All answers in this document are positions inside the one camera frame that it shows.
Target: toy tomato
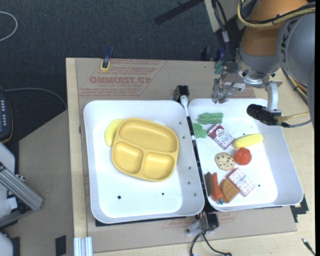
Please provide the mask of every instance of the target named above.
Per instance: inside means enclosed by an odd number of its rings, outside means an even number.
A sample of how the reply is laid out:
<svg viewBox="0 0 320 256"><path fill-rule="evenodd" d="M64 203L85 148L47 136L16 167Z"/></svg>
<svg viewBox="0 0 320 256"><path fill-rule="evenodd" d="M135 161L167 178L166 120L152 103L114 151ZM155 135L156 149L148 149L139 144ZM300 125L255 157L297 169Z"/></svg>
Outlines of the toy tomato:
<svg viewBox="0 0 320 256"><path fill-rule="evenodd" d="M235 152L233 158L237 164L245 166L250 163L252 155L249 149L241 147Z"/></svg>

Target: toy food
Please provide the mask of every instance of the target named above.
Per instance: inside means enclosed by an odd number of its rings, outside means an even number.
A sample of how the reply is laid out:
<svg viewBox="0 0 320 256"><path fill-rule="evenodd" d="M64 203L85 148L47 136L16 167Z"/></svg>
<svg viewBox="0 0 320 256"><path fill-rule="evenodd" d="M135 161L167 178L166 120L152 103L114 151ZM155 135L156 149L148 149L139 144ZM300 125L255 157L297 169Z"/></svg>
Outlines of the toy food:
<svg viewBox="0 0 320 256"><path fill-rule="evenodd" d="M239 165L247 165L251 162L252 155L249 149L240 147L233 156L234 161Z"/></svg>
<svg viewBox="0 0 320 256"><path fill-rule="evenodd" d="M219 201L220 204L222 205L224 203L223 201L224 194L222 193L218 185L218 174L216 172L212 175L212 188L213 188L213 192L211 196L213 200Z"/></svg>
<svg viewBox="0 0 320 256"><path fill-rule="evenodd" d="M246 197L256 187L247 174L239 168L234 169L227 178L238 188L243 197Z"/></svg>
<svg viewBox="0 0 320 256"><path fill-rule="evenodd" d="M248 146L255 145L259 142L262 142L264 140L264 137L260 133L254 133L254 134L249 134L242 136L240 138L237 138L233 141L233 146L236 149L240 148L246 148Z"/></svg>
<svg viewBox="0 0 320 256"><path fill-rule="evenodd" d="M201 124L194 122L192 124L192 127L193 127L194 136L196 138L205 138L208 136L207 132L204 129L202 129Z"/></svg>
<svg viewBox="0 0 320 256"><path fill-rule="evenodd" d="M234 158L226 152L216 154L214 160L221 170L229 171L235 167Z"/></svg>
<svg viewBox="0 0 320 256"><path fill-rule="evenodd" d="M220 183L220 190L223 193L225 203L231 202L239 194L237 187L227 178Z"/></svg>
<svg viewBox="0 0 320 256"><path fill-rule="evenodd" d="M199 115L198 122L203 125L221 124L223 113L203 113Z"/></svg>
<svg viewBox="0 0 320 256"><path fill-rule="evenodd" d="M223 150L225 150L234 140L235 138L225 130L219 123L215 124L208 135L211 139L213 139Z"/></svg>
<svg viewBox="0 0 320 256"><path fill-rule="evenodd" d="M113 120L109 126L105 129L104 132L104 140L105 143L111 147L112 143L114 141L115 135L116 135L116 131L118 129L118 126L120 125L120 123L123 121L123 119L115 119Z"/></svg>

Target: wooden table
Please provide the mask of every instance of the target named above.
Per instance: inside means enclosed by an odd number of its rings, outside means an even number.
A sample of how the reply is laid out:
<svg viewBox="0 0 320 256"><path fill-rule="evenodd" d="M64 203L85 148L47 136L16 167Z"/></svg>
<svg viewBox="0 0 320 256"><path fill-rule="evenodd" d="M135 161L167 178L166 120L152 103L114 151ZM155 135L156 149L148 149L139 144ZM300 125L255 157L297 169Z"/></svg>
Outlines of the wooden table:
<svg viewBox="0 0 320 256"><path fill-rule="evenodd" d="M207 70L203 73L203 63L200 61L172 61L178 70L177 79L173 81L174 86L178 77L185 76L186 66L192 66L193 73L189 76L198 76L201 81L206 81L210 90L213 79L218 77L214 72L214 63L206 62ZM69 137L70 137L70 160L72 176L72 204L73 204L73 221L74 237L85 238L88 236L84 176L82 166L81 137L79 134L80 117L78 103L77 87L77 67L75 58L66 59L66 78L67 78L67 95L68 95L68 117L69 117ZM283 116L290 116L297 113L308 111L308 107L299 94L294 91L293 87L287 82L281 71L277 72L277 81L283 81L279 87L279 104L278 109L282 110ZM267 99L267 93L264 89L254 89L257 98ZM300 118L292 123L305 122L308 117ZM222 239L212 241L212 246L222 252L231 252L233 256L253 256L253 255L312 255L312 253L303 244L302 238L305 238L313 250L316 250L316 228L315 228L315 137L314 129L311 123L296 127L283 128L283 133L289 147L294 165L297 169L301 185L305 194L308 205L306 214L298 216L297 231L289 233L278 233L270 235L258 235L242 238ZM163 256L163 255L189 255L190 243L175 245L164 245L155 247L146 247L130 250L109 251L95 253L99 256ZM201 256L214 255L211 249L204 241L197 242L193 248L193 253Z"/></svg>

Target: gray carpet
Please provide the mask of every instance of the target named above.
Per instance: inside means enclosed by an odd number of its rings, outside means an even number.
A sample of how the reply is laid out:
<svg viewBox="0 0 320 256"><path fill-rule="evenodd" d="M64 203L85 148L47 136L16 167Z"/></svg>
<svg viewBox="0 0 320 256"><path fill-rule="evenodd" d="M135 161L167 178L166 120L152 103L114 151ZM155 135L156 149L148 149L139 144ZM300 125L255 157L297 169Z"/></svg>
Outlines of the gray carpet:
<svg viewBox="0 0 320 256"><path fill-rule="evenodd" d="M114 47L112 57L119 59L199 61L206 47L215 54L223 43L213 33L205 3L193 1L198 3L186 8L188 2L0 0L0 11L18 22L16 32L0 41L0 86L46 89L67 101L65 59L103 58L107 45ZM165 15L172 10L175 15ZM0 39L14 28L14 19L0 13ZM6 95L14 120L9 145L65 109L57 97L44 91Z"/></svg>

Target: yellow divided plate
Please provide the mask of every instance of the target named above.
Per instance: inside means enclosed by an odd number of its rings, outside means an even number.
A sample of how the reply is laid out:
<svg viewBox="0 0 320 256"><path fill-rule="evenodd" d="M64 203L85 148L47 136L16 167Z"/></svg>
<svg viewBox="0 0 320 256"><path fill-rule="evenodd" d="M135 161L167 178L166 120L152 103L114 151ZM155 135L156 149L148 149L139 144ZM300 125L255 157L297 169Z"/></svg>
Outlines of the yellow divided plate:
<svg viewBox="0 0 320 256"><path fill-rule="evenodd" d="M173 173L179 139L169 127L140 118L127 118L116 130L111 158L121 172L160 182Z"/></svg>

